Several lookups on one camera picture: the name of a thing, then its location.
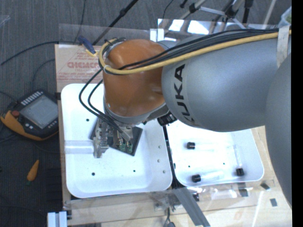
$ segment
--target dark floor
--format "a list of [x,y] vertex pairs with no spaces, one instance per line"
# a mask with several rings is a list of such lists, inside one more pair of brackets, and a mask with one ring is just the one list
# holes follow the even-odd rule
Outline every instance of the dark floor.
[[[55,93],[54,44],[60,38],[60,24],[107,27],[131,1],[0,0],[0,16],[10,17],[0,27],[0,113],[32,89]],[[169,5],[170,1],[139,0],[115,27],[156,28],[164,11],[165,18],[180,18],[191,3],[199,0],[188,0],[184,9],[179,6],[183,0],[173,0]],[[221,10],[228,1],[207,0],[203,6]],[[270,0],[254,0],[248,23],[261,24],[269,3]],[[278,24],[291,5],[292,0],[277,0],[268,23]],[[236,16],[240,21],[243,11],[241,6]],[[187,17],[201,21],[213,18],[213,14],[202,11]],[[58,151],[58,135],[42,142],[27,140],[0,122],[0,227],[43,227],[48,212],[62,210],[60,191],[49,184],[58,180]],[[37,177],[27,186],[27,173],[37,159]]]

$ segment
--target orange and black device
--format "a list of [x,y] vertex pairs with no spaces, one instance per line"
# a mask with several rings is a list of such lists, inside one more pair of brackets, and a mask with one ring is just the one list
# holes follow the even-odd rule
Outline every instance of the orange and black device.
[[0,119],[12,131],[32,140],[48,139],[59,130],[56,98],[41,89],[9,104]]

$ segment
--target yellow cable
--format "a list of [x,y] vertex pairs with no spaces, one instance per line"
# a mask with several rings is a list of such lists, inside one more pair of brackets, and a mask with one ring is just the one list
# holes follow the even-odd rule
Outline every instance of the yellow cable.
[[247,37],[247,38],[242,38],[242,39],[238,39],[238,40],[233,40],[233,41],[228,41],[228,42],[224,42],[221,44],[216,44],[216,45],[212,45],[206,48],[202,48],[193,52],[189,52],[186,53],[184,55],[172,58],[172,59],[168,59],[165,61],[161,61],[152,65],[148,65],[145,67],[141,67],[141,68],[134,68],[134,69],[129,69],[129,70],[117,70],[117,69],[113,69],[109,66],[106,66],[106,64],[104,63],[103,60],[103,56],[102,56],[102,51],[103,49],[109,45],[111,42],[115,41],[115,39],[110,40],[109,42],[105,43],[101,49],[100,49],[100,53],[99,53],[99,61],[101,63],[101,65],[103,66],[103,68],[106,66],[106,69],[104,68],[105,72],[111,72],[114,74],[118,74],[118,75],[129,75],[129,74],[134,74],[134,73],[139,73],[139,72],[143,72],[143,71],[148,71],[148,70],[153,70],[156,68],[160,68],[160,67],[164,67],[170,64],[174,64],[176,62],[180,62],[186,59],[189,59],[191,57],[194,56],[198,56],[201,54],[205,54],[208,52],[212,52],[212,51],[216,51],[216,50],[220,50],[220,49],[224,49],[227,47],[231,47],[231,46],[235,46],[235,45],[239,45],[239,44],[245,44],[245,43],[249,43],[249,42],[255,42],[255,41],[260,41],[260,40],[266,40],[266,39],[273,39],[273,38],[277,38],[278,37],[278,32],[275,33],[270,33],[270,34],[265,34],[265,35],[255,35],[255,36],[251,36],[251,37]]

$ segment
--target tripod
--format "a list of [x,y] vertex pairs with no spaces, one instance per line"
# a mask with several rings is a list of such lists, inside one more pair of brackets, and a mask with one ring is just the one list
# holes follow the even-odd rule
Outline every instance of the tripod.
[[[180,5],[181,7],[184,6],[185,2],[187,0],[184,0],[184,2]],[[201,5],[206,2],[207,0],[199,0],[197,3],[193,3],[189,6],[189,10],[183,14],[180,19],[185,19],[187,18],[190,14],[196,12],[197,10],[209,12],[209,13],[214,13],[217,14],[217,17],[213,20],[214,22],[217,22],[220,17],[225,18],[225,22],[227,22],[228,19],[232,20],[235,22],[240,28],[245,28],[243,24],[247,22],[248,14],[249,14],[249,9],[252,6],[253,0],[230,0],[226,6],[223,8],[222,11],[215,10],[215,9],[210,9],[210,8],[205,8],[201,7]],[[245,1],[245,12],[244,12],[244,17],[242,23],[238,21],[235,16],[239,10],[240,5]]]

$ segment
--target device screen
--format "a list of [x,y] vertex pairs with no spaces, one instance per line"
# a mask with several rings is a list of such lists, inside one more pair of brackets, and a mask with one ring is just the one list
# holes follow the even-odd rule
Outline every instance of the device screen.
[[20,113],[43,129],[58,117],[58,107],[51,99],[42,95],[20,110]]

